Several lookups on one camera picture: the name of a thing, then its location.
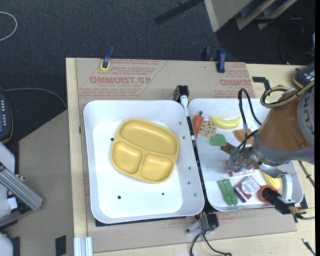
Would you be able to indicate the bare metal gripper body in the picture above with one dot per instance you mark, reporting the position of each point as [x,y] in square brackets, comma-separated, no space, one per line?
[243,160]

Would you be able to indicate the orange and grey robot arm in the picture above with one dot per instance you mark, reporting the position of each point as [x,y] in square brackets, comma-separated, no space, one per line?
[282,125]

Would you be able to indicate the orange doughnut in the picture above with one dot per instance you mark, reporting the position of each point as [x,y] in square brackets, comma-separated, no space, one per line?
[262,196]

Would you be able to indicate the brown cardboard board red print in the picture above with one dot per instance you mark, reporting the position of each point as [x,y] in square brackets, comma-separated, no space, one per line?
[155,75]

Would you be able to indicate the green asparagus bunch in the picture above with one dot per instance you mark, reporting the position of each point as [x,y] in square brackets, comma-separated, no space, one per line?
[227,192]

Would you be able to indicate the orange pizza slice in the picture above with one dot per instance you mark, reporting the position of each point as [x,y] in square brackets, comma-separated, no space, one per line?
[240,135]

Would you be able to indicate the white plastic tray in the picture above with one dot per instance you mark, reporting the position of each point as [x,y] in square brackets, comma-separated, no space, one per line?
[215,165]
[105,175]

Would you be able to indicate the red and white printed carton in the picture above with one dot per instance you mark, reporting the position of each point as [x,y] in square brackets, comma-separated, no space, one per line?
[247,188]

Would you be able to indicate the black cylinder on white bracket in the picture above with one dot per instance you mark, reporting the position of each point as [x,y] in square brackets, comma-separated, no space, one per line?
[287,186]

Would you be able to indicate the orange carrot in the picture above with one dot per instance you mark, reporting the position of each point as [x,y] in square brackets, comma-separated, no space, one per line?
[197,123]

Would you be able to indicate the yellow ridged wedge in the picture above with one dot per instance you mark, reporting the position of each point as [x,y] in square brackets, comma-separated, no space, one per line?
[271,180]

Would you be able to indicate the green broccoli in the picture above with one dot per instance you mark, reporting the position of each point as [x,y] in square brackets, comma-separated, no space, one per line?
[218,140]

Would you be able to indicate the tan speckled biscuit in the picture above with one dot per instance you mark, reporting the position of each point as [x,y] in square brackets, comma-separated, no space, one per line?
[207,128]

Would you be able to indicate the small red and white carton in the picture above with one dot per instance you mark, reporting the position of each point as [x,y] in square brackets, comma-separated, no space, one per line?
[241,172]

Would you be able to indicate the thin black and white rod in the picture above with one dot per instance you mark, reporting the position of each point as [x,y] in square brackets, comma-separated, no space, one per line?
[192,132]

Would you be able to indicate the yellow divided plate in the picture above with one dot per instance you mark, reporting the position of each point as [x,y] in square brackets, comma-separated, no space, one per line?
[145,140]

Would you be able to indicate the yellow banana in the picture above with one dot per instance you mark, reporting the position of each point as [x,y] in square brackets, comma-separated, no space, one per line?
[225,122]

